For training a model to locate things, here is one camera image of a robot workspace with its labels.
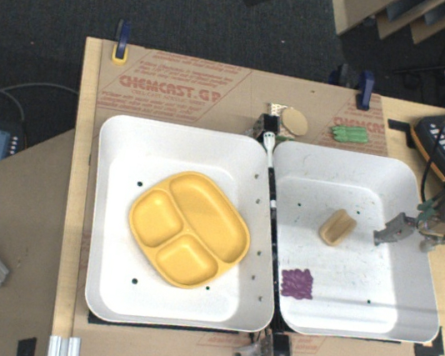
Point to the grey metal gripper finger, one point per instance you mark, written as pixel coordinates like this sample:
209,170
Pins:
403,221
386,236

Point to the tan toy bread bun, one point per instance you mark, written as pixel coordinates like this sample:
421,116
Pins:
336,228

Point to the white plastic tray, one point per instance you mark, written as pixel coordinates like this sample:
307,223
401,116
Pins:
134,149
357,280

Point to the purple toy grapes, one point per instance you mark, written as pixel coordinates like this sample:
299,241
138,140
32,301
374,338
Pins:
296,283

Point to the green toy asparagus bundle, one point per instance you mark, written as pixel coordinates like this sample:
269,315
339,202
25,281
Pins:
349,134

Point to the thin black and white rod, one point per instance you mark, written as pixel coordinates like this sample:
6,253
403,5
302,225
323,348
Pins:
272,189

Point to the tan oval biscuit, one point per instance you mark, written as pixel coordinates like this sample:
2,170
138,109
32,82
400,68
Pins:
295,122

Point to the small patterned packet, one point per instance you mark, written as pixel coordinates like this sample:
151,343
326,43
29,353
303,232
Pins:
276,109

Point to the yellow divided plate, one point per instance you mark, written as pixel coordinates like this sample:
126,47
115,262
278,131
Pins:
193,227

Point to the brown cardboard board red print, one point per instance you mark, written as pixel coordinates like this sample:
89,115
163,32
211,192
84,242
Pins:
170,88

